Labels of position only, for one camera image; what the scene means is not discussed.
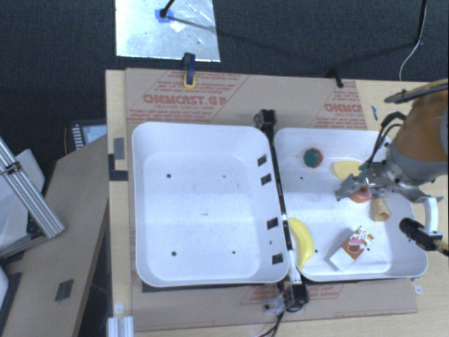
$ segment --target wooden table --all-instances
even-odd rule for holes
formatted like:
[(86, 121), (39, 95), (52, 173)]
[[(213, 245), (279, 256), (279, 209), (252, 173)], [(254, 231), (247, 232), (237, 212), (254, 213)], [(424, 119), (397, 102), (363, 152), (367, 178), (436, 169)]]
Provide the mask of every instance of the wooden table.
[[(126, 101), (125, 72), (108, 71), (107, 78), (107, 124), (108, 153), (114, 152), (114, 139), (126, 136)], [(386, 114), (399, 110), (407, 114), (410, 104), (388, 105), (384, 98), (401, 89), (407, 90), (422, 85), (399, 81), (356, 81), (358, 94), (361, 98), (367, 127), (378, 130), (379, 121), (375, 121), (371, 106), (377, 109), (381, 118)], [(127, 170), (127, 156), (117, 160), (116, 170)], [(448, 178), (439, 178), (433, 185), (425, 185), (423, 190), (432, 195), (444, 196), (444, 201), (438, 204), (440, 213), (439, 230), (448, 231)], [(130, 239), (128, 213), (128, 183), (112, 181), (109, 184), (109, 207), (111, 225), (112, 251), (112, 288), (113, 303), (116, 309), (114, 316), (123, 317), (132, 314), (132, 298), (130, 287)], [(423, 222), (424, 209), (414, 206), (417, 219)], [(423, 294), (416, 296), (418, 313), (408, 315), (389, 315), (381, 317), (360, 317), (351, 319), (328, 319), (304, 322), (282, 323), (277, 336), (443, 336), (449, 329), (449, 268), (448, 259), (439, 253), (429, 253), (427, 272), (414, 281), (420, 285)], [(224, 326), (200, 329), (180, 329), (172, 331), (152, 331), (136, 333), (137, 337), (201, 337), (201, 336), (258, 336), (270, 326), (250, 324), (243, 326)]]

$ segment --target yellow banana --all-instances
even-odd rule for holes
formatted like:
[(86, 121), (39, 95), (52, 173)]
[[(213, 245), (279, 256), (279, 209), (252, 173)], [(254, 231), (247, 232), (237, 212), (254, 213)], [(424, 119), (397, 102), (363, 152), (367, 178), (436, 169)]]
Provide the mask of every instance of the yellow banana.
[(299, 247), (300, 253), (296, 252), (297, 266), (300, 270), (304, 268), (304, 264), (312, 257), (314, 254), (314, 240), (311, 238), (309, 229), (304, 223), (297, 220), (296, 218), (289, 218), (288, 224), (290, 226), (290, 231), (293, 232), (295, 236), (296, 248)]

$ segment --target yellow clip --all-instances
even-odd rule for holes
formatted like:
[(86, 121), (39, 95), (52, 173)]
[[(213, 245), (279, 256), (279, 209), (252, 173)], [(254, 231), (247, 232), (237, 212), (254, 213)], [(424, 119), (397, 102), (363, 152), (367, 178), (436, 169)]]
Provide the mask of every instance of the yellow clip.
[(196, 76), (194, 76), (194, 80), (192, 82), (192, 85), (189, 85), (187, 83), (187, 74), (184, 75), (184, 87), (188, 90), (193, 90), (195, 88), (196, 85)]

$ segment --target metal plate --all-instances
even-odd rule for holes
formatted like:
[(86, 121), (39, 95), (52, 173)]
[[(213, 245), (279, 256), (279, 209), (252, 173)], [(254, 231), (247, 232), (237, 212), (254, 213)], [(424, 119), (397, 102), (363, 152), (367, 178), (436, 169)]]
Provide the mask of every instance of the metal plate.
[(116, 53), (136, 58), (219, 62), (212, 0), (176, 0), (168, 19), (159, 10), (169, 0), (115, 0)]

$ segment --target cardboard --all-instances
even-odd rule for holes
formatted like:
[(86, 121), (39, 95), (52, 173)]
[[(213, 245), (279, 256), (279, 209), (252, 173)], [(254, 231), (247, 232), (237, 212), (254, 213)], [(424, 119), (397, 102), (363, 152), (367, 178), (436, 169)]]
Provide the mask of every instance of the cardboard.
[(3, 337), (78, 336), (105, 231), (107, 181), (106, 137), (58, 161), (46, 201), (66, 229), (5, 267), (22, 278)]
[[(283, 127), (366, 128), (355, 81), (340, 89), (332, 79), (196, 73), (185, 90), (182, 73), (126, 70), (127, 136), (145, 121), (251, 125), (261, 109), (275, 109)], [(132, 152), (128, 143), (132, 315), (136, 331), (274, 322), (264, 304), (279, 293), (275, 284), (215, 288), (154, 289), (135, 270)], [(286, 320), (417, 312), (407, 279), (315, 284), (311, 301)]]

